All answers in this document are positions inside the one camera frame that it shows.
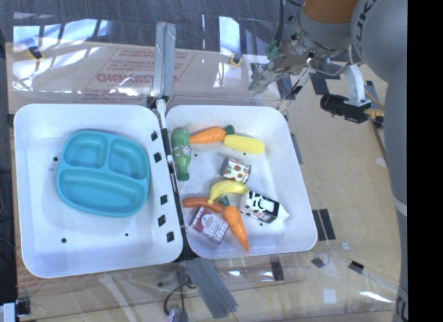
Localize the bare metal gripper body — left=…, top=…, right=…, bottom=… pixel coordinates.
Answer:
left=268, top=31, right=348, bottom=76

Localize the yellow corn cob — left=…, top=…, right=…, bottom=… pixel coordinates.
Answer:
left=223, top=134, right=266, bottom=155

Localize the orange carrot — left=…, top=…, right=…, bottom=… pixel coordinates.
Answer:
left=219, top=195, right=251, bottom=251
left=188, top=125, right=235, bottom=145

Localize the small printed can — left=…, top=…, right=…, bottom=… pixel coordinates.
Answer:
left=219, top=156, right=252, bottom=184

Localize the thin black and white rod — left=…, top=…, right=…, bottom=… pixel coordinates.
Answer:
left=155, top=98, right=190, bottom=261

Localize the green bottle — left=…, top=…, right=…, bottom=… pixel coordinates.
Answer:
left=171, top=127, right=192, bottom=182

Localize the yellow banana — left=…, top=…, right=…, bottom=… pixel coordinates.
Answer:
left=207, top=179, right=249, bottom=205

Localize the black and white milk carton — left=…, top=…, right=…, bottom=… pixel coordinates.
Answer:
left=239, top=190, right=290, bottom=224

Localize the white plastic tray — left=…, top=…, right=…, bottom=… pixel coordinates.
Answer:
left=165, top=104, right=318, bottom=260
left=12, top=102, right=184, bottom=279

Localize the orange sausage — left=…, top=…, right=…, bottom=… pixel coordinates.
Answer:
left=182, top=196, right=225, bottom=214

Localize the brown cardboard board red print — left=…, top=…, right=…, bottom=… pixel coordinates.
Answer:
left=4, top=40, right=402, bottom=318

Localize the red and white packet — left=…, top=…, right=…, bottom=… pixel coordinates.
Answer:
left=189, top=206, right=230, bottom=245

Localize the blue divided plate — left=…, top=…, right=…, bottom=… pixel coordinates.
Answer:
left=56, top=129, right=151, bottom=218

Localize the black cylinder on white bracket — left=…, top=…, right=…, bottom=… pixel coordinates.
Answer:
left=319, top=63, right=372, bottom=124

